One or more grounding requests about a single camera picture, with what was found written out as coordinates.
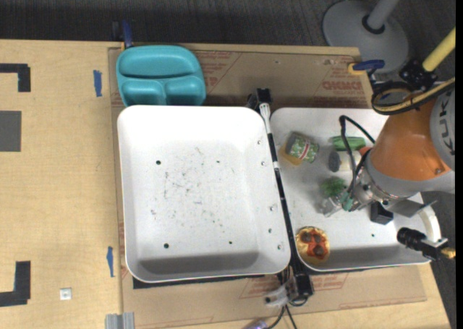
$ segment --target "gray floor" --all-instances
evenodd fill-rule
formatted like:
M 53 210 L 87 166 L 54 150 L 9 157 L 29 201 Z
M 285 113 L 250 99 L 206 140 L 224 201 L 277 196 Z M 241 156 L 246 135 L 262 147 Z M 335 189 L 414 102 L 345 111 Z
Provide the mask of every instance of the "gray floor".
M 321 21 L 338 1 L 0 0 L 0 38 L 109 40 L 111 21 L 127 19 L 135 41 L 324 46 Z M 410 57 L 423 60 L 455 26 L 456 0 L 401 0 L 393 16 L 408 35 Z M 455 75 L 454 52 L 437 73 Z M 455 241 L 455 197 L 426 197 L 438 198 L 443 234 Z M 433 270 L 455 328 L 455 262 L 433 263 Z

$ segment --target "white tray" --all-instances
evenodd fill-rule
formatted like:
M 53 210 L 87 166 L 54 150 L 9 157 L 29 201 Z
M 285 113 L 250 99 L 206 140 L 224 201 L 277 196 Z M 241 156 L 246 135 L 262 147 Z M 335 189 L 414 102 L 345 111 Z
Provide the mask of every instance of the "white tray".
M 148 282 L 277 273 L 290 248 L 262 118 L 131 106 L 117 122 L 127 267 Z
M 327 262 L 316 266 L 302 262 L 319 272 L 430 262 L 419 252 L 405 248 L 396 235 L 401 227 L 408 227 L 425 233 L 429 239 L 439 239 L 441 231 L 431 207 L 424 208 L 412 218 L 394 214 L 394 220 L 385 226 L 370 221 L 369 207 L 354 212 L 340 210 L 330 217 L 318 210 L 318 203 L 323 199 L 320 193 L 323 181 L 337 176 L 348 184 L 352 179 L 351 171 L 333 173 L 328 169 L 328 154 L 332 149 L 329 139 L 340 135 L 339 117 L 343 114 L 362 125 L 373 137 L 379 135 L 387 119 L 371 109 L 345 108 L 282 108 L 271 117 L 277 150 L 293 131 L 306 134 L 320 145 L 313 163 L 294 166 L 279 157 L 294 235 L 305 226 L 314 226 L 324 230 L 330 241 L 331 255 Z M 347 123 L 347 136 L 363 137 L 363 133 Z M 422 202 L 420 195 L 411 199 Z

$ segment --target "teal bowl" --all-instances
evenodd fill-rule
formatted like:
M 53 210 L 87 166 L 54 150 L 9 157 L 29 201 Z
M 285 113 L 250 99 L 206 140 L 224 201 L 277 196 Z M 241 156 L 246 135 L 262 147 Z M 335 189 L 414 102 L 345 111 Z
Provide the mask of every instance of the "teal bowl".
M 116 75 L 125 106 L 200 106 L 205 100 L 200 63 L 181 46 L 128 48 L 117 59 Z

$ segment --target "green object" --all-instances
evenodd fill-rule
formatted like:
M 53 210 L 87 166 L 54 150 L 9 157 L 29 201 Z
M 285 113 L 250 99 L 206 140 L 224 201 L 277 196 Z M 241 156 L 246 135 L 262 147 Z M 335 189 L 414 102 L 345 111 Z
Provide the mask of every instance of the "green object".
M 327 198 L 340 195 L 346 188 L 346 182 L 339 177 L 331 177 L 321 184 L 321 189 Z
M 352 203 L 354 202 L 354 200 L 352 198 L 349 198 L 347 200 L 347 202 L 343 203 L 342 204 L 342 207 L 344 210 L 350 210 L 352 208 Z
M 289 137 L 285 151 L 292 157 L 312 163 L 318 152 L 319 145 L 311 142 L 307 137 L 292 133 Z
M 341 199 L 339 199 L 339 202 L 341 202 L 342 204 L 344 204 L 348 199 L 349 199 L 349 193 L 348 193 L 348 192 L 344 192 L 344 194 L 341 196 Z
M 347 142 L 349 143 L 351 151 L 362 149 L 363 147 L 365 147 L 367 145 L 367 143 L 366 143 L 366 141 L 365 141 L 365 139 L 363 137 L 351 137 L 351 136 L 348 136 L 348 137 L 346 137 L 346 139 L 347 139 Z M 340 137 L 340 136 L 332 137 L 331 142 L 333 143 L 334 148 L 336 150 L 338 150 L 338 151 L 347 150 L 346 145 L 344 145 L 344 142 L 342 141 L 342 137 Z

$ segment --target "lamp base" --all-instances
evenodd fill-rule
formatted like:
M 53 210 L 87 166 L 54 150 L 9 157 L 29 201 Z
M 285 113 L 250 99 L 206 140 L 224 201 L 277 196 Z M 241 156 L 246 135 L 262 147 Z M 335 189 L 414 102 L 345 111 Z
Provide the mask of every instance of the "lamp base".
M 377 33 L 365 28 L 362 20 L 371 13 L 362 1 L 334 4 L 323 18 L 323 34 L 330 46 L 357 47 L 363 60 L 382 59 L 384 68 L 378 73 L 398 70 L 408 57 L 408 40 L 401 25 L 389 17 Z

